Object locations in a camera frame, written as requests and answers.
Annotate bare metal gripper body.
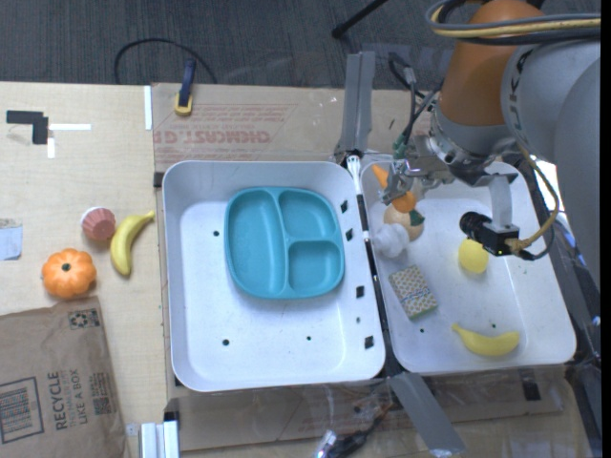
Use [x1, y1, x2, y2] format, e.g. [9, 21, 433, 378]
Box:
[398, 134, 493, 184]

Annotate orange carrot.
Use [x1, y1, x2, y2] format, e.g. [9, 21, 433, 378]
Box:
[371, 163, 426, 227]

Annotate thin black and white rod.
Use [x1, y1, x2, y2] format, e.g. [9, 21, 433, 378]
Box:
[347, 154, 393, 376]

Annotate white garlic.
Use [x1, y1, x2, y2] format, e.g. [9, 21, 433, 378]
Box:
[373, 223, 411, 260]

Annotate yellow lemon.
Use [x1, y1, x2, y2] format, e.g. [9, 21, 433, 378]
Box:
[457, 239, 490, 275]

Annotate patterned small carton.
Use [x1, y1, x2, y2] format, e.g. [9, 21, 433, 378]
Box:
[388, 264, 439, 321]

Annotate white plastic tray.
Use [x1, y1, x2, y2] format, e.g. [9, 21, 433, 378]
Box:
[360, 159, 578, 377]
[161, 159, 387, 393]

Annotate blue divided plate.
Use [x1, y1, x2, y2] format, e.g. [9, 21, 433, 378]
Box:
[223, 186, 346, 301]

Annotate brown cardboard board, red print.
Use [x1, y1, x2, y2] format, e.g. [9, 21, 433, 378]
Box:
[151, 82, 574, 452]

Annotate yellow banana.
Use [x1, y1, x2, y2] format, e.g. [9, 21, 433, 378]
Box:
[110, 210, 157, 277]
[451, 322, 521, 358]

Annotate pink cupcake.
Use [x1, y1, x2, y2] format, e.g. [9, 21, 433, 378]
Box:
[80, 206, 117, 242]

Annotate orange pumpkin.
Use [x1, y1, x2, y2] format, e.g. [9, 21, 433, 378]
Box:
[41, 248, 98, 301]

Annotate brown paper mailer bag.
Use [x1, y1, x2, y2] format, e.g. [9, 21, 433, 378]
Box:
[0, 296, 128, 458]

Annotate black cylinder on white bracket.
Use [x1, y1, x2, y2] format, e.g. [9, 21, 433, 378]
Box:
[458, 173, 522, 258]

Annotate black block with thin wires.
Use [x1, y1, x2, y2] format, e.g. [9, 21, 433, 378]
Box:
[312, 415, 383, 458]

